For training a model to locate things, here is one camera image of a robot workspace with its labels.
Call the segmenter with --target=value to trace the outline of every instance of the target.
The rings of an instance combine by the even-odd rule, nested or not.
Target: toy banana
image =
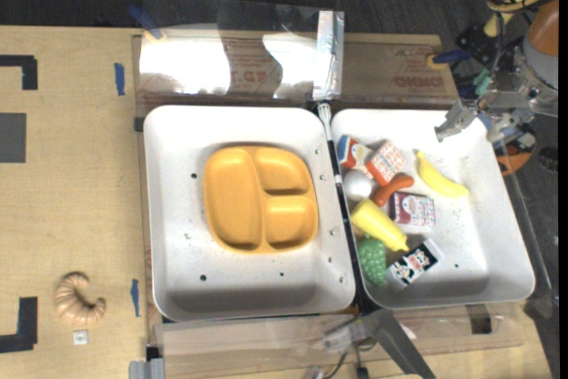
[[[468,188],[453,182],[443,176],[434,165],[424,158],[424,152],[419,151],[416,156],[419,160],[418,173],[422,180],[434,191],[449,198],[461,198],[469,193]]]

